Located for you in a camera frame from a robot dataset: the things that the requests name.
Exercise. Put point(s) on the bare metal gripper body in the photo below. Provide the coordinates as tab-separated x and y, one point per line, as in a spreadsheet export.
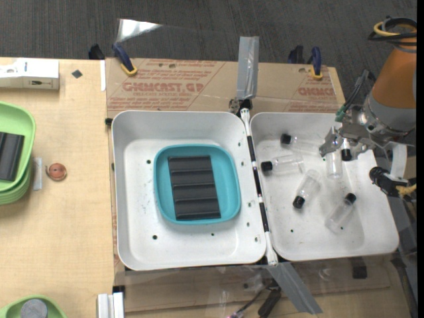
359	126

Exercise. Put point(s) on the clear bottle with black cap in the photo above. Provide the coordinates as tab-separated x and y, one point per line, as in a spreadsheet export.
339	215
285	164
308	187
299	143
334	166

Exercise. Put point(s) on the white plastic tray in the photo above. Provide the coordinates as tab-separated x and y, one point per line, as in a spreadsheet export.
314	237
139	210

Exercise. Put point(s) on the teal plate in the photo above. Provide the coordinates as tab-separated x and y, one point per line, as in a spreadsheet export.
162	184

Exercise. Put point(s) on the black ribbed insert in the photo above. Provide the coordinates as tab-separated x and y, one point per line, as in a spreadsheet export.
10	156
193	187

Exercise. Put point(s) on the small clear plastic strip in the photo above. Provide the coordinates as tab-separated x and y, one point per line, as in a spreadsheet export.
37	174

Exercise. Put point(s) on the black cylinder on white bracket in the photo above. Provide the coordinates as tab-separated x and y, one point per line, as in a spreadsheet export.
384	179

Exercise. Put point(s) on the brown cardboard board red print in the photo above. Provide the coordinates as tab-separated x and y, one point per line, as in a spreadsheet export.
198	84

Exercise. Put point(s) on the thin black and white rod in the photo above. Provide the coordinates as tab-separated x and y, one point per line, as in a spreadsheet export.
252	154

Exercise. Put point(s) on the copper round disc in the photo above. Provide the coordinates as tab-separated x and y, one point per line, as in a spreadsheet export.
57	172

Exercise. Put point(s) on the grey round can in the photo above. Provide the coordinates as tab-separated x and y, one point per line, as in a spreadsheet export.
34	309

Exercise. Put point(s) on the white cardboard box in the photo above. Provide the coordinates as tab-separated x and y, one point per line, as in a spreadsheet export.
33	73

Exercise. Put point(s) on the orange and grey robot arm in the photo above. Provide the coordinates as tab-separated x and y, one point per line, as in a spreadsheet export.
394	78

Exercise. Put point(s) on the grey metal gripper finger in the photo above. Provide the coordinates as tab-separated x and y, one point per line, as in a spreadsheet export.
359	147
331	144

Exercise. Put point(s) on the green plate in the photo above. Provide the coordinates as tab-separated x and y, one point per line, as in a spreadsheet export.
56	306
16	121
13	195

